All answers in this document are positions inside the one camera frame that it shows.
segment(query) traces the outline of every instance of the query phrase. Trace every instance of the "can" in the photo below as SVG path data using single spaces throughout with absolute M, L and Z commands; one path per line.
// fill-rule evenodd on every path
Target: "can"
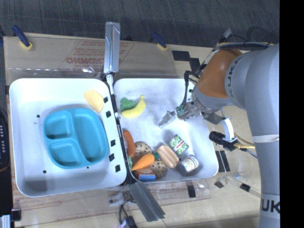
M 182 160 L 180 165 L 185 169 L 186 172 L 190 172 L 198 168 L 199 161 L 193 154 L 191 154 L 186 159 Z
M 185 141 L 182 140 L 181 137 L 179 137 L 178 134 L 176 134 L 169 142 L 170 148 L 174 150 L 174 152 L 177 155 L 181 155 L 186 149 L 189 148 L 189 145 L 185 143 Z

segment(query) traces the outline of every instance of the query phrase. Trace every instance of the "blue plate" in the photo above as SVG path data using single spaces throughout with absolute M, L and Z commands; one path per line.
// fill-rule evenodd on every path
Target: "blue plate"
M 61 168 L 80 168 L 102 161 L 109 151 L 104 126 L 98 115 L 86 108 L 49 114 L 43 135 L 51 160 Z

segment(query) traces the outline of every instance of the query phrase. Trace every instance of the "sink basin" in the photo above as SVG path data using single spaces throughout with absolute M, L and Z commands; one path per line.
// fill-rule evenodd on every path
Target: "sink basin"
M 93 112 L 83 96 L 89 89 L 104 98 L 100 113 Z M 11 147 L 21 193 L 41 197 L 124 182 L 126 166 L 105 83 L 22 78 L 10 85 L 9 98 Z

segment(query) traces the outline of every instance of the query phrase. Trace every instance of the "toy carrot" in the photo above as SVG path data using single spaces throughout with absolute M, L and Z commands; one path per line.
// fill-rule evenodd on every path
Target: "toy carrot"
M 131 156 L 131 158 L 133 158 L 135 155 L 135 144 L 134 144 L 133 137 L 128 130 L 123 131 L 123 136 L 128 145 L 127 154 L 128 154 L 128 156 Z
M 155 162 L 155 160 L 157 160 L 159 157 L 160 157 L 160 155 L 158 153 L 146 154 L 135 163 L 135 165 L 132 167 L 132 170 L 135 171 L 138 169 L 145 168 L 145 167 L 153 164 Z

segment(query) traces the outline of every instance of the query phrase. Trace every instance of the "gray carpet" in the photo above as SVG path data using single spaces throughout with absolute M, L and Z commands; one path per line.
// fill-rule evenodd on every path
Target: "gray carpet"
M 104 38 L 107 21 L 121 24 L 121 39 L 141 42 L 155 31 L 168 44 L 212 47 L 231 28 L 247 40 L 278 43 L 280 0 L 0 0 L 0 24 L 8 36 L 17 24 L 25 32 Z M 4 89 L 0 48 L 2 108 Z

